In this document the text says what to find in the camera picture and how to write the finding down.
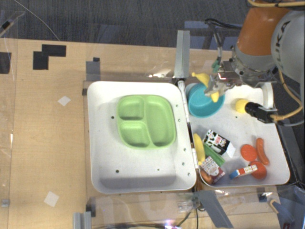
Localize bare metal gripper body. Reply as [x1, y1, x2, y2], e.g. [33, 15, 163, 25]
[215, 60, 251, 88]

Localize yellow banana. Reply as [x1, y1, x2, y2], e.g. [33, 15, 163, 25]
[191, 72, 220, 104]
[193, 133, 206, 166]

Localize teal bowl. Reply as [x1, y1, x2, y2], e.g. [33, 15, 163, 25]
[185, 82, 226, 118]

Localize yellow lemon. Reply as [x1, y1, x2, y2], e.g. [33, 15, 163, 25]
[235, 98, 250, 115]

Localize white plastic tray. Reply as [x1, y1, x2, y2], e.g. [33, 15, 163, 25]
[184, 79, 291, 188]
[86, 80, 197, 195]

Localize cow print carton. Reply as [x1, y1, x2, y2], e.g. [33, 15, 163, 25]
[202, 129, 237, 158]

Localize green divided plate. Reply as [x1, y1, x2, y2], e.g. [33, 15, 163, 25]
[116, 94, 177, 150]

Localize green pea pod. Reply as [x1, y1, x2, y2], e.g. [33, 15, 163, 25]
[203, 144, 226, 167]

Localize orange disc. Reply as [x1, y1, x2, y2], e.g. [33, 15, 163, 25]
[248, 160, 268, 180]
[240, 144, 258, 162]

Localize orange sausage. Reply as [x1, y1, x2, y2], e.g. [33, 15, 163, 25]
[255, 137, 271, 166]

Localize colourful printed carton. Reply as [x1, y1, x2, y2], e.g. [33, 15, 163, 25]
[199, 156, 226, 185]

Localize red white blue box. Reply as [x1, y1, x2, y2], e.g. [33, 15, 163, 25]
[229, 164, 259, 180]

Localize brown sausage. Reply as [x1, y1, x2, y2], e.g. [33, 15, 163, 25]
[200, 169, 213, 184]

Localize black cylinder on white bracket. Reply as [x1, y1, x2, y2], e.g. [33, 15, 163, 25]
[244, 82, 278, 124]

